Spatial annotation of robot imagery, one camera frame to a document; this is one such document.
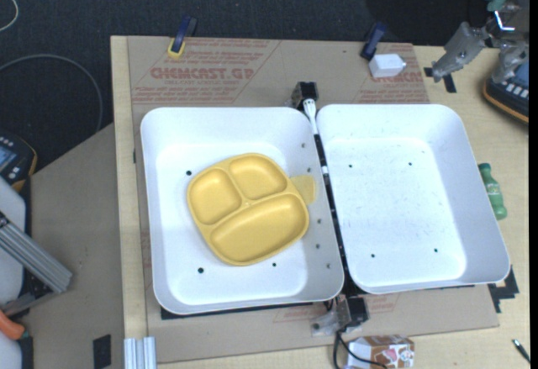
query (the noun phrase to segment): blue clamp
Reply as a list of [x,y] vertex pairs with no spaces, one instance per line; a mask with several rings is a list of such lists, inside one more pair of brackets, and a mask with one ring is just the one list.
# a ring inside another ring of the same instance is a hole
[[366,60],[371,60],[376,54],[376,46],[379,40],[387,31],[387,26],[383,23],[375,23],[368,33],[368,41],[364,44],[361,51],[361,57]]
[[183,16],[175,39],[172,39],[168,46],[168,56],[179,58],[185,50],[185,38],[191,36],[196,29],[197,20],[188,15]]

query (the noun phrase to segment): orange object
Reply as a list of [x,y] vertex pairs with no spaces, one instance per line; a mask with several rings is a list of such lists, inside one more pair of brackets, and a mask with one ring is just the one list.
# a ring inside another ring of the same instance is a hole
[[0,331],[4,333],[11,340],[19,340],[24,333],[24,326],[19,323],[15,323],[8,316],[0,311]]

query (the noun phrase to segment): green bottle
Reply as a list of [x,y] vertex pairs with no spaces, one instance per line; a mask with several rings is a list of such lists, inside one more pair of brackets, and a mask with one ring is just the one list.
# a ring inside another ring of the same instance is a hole
[[508,215],[506,208],[504,207],[503,194],[501,193],[501,187],[498,182],[491,176],[491,165],[489,163],[482,163],[478,165],[480,174],[486,191],[488,192],[489,202],[493,208],[496,219],[504,219]]

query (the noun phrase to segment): black floor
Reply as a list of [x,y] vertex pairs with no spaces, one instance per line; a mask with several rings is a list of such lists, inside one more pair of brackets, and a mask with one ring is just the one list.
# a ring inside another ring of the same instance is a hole
[[[481,26],[488,16],[483,0],[16,2],[18,19],[0,31],[0,129],[36,149],[38,169],[112,122],[111,35],[173,36],[188,13],[198,19],[200,37],[362,41],[375,21],[383,21],[383,40],[444,45],[460,22]],[[13,15],[11,1],[0,0],[0,27]],[[63,60],[30,58],[4,67],[40,54]],[[92,78],[102,95],[101,122]]]

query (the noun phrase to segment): black cable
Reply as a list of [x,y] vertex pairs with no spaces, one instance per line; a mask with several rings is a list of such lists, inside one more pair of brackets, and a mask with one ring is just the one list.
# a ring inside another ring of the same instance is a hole
[[335,333],[335,343],[333,345],[333,364],[335,365],[335,369],[340,369],[340,367],[338,366],[337,358],[336,358],[337,357],[337,351],[338,351],[338,345],[340,343],[344,346],[344,348],[348,352],[348,354],[350,356],[352,356],[354,359],[357,359],[358,361],[362,361],[363,363],[368,363],[370,365],[382,367],[383,369],[388,369],[387,366],[383,365],[382,363],[379,363],[377,361],[371,361],[371,360],[363,359],[363,358],[357,356],[353,351],[351,351],[349,346],[347,346],[346,342],[342,339],[342,332],[343,331],[344,331],[343,329],[340,329],[340,330],[337,330],[336,333]]
[[96,83],[95,79],[93,79],[93,76],[90,74],[89,71],[87,71],[84,67],[82,67],[80,64],[78,64],[76,61],[70,60],[69,58],[65,58],[60,55],[54,55],[54,54],[36,54],[36,55],[27,55],[21,58],[18,58],[16,60],[10,61],[2,66],[0,66],[0,72],[6,70],[7,68],[14,66],[15,64],[18,64],[23,61],[28,60],[35,60],[35,59],[51,59],[51,60],[60,60],[64,61],[66,63],[69,63],[73,66],[75,66],[77,69],[82,71],[90,80],[93,87],[95,88],[95,91],[98,95],[98,103],[99,103],[99,116],[98,116],[98,125],[95,130],[97,133],[101,129],[101,125],[103,122],[103,97],[101,95],[101,90],[99,89],[99,85]]

